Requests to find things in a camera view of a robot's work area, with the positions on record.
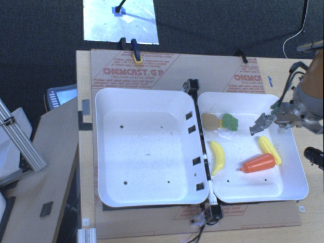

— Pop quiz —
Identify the thin black and white rod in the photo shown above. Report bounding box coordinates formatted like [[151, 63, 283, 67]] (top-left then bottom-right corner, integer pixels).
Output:
[[191, 90, 218, 205]]

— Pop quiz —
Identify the brown round biscuit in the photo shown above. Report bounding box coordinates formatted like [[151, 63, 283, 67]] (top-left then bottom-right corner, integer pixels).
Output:
[[201, 113, 220, 131]]

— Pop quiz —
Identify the black block with thin wires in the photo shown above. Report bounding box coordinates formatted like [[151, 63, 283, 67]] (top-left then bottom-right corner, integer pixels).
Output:
[[201, 203, 224, 225], [182, 78, 201, 95]]

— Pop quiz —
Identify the green broccoli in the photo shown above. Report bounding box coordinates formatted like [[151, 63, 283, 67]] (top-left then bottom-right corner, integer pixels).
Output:
[[221, 113, 239, 132]]

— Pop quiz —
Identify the black cylinder on white bracket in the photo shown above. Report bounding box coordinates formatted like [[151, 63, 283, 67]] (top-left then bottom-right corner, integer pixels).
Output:
[[303, 146, 324, 172]]

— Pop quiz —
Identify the white plastic tray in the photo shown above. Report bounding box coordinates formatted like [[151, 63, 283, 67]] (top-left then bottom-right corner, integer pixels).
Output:
[[197, 92, 310, 204], [95, 87, 210, 208]]

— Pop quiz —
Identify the brown cardboard board red print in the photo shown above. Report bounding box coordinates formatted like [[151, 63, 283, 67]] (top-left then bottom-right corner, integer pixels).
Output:
[[90, 49, 303, 240]]

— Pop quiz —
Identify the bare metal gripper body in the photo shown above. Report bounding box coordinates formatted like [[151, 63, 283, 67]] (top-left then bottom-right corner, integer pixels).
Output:
[[270, 101, 324, 134]]

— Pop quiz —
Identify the yellow corn cob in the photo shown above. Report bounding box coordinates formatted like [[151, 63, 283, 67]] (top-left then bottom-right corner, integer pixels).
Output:
[[258, 135, 282, 166]]

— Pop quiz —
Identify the orange bottle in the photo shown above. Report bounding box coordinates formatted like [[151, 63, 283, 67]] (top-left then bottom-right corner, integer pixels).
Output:
[[239, 153, 276, 174]]

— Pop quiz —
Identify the yellow banana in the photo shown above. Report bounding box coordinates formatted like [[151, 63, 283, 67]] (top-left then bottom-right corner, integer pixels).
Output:
[[209, 140, 226, 176]]

